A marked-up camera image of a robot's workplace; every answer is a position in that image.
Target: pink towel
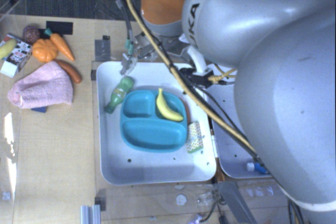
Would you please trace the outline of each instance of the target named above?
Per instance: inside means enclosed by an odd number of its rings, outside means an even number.
[[[69,76],[51,61],[17,81],[8,92],[12,104],[22,109],[52,104],[72,104],[73,89]]]

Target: carrot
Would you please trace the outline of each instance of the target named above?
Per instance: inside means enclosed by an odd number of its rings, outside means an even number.
[[[71,64],[62,60],[55,60],[55,62],[63,68],[63,70],[69,75],[74,83],[80,83],[82,81],[81,75]]]
[[[50,36],[50,40],[56,45],[58,50],[62,52],[66,57],[68,57],[71,61],[74,61],[75,58],[65,40],[58,34],[51,32],[50,28],[47,28],[44,31],[44,34]]]

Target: wooden table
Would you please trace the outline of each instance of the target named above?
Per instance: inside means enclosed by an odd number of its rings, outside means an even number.
[[[73,22],[73,35],[65,35],[65,39],[76,57],[73,65],[83,77],[81,84],[73,85],[72,105],[52,105],[46,113],[29,109],[19,112],[20,121],[14,123],[19,123],[20,132],[15,224],[79,223],[80,207],[92,206],[99,191],[111,201],[107,204],[108,210],[102,213],[102,223],[187,223],[196,212],[208,210],[208,207],[199,206],[197,197],[209,191],[211,185],[117,187],[109,185],[101,177],[97,161],[99,151],[97,147],[95,150],[97,125],[94,123],[96,115],[92,94],[95,84],[91,81],[94,43],[96,39],[102,39],[102,35],[110,35],[112,56],[120,60],[126,37],[124,22],[35,16],[27,16],[26,19],[16,16],[13,20],[39,28],[45,28],[48,20]],[[133,24],[133,30],[135,34],[140,32],[136,24]],[[61,54],[58,59],[66,60]],[[31,57],[22,76],[39,66],[41,63]],[[9,80],[0,75],[0,81]],[[0,105],[3,107],[7,102],[6,92],[1,98]],[[180,193],[188,198],[185,206],[176,204]],[[286,221],[286,199],[282,195],[264,198],[262,205],[255,199],[249,202],[252,212],[260,216],[256,218],[266,221],[269,213],[285,216],[283,219]],[[227,206],[224,210],[230,223],[233,223]],[[217,223],[217,219],[216,212],[207,223]]]

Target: toy orange pumpkin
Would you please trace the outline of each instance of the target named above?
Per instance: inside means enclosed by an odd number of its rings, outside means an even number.
[[[58,49],[50,39],[38,39],[33,44],[33,56],[40,62],[50,62],[57,56]]]

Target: sponge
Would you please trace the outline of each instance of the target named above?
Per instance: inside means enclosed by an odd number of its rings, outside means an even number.
[[[187,151],[193,153],[203,148],[201,127],[198,121],[188,125]]]

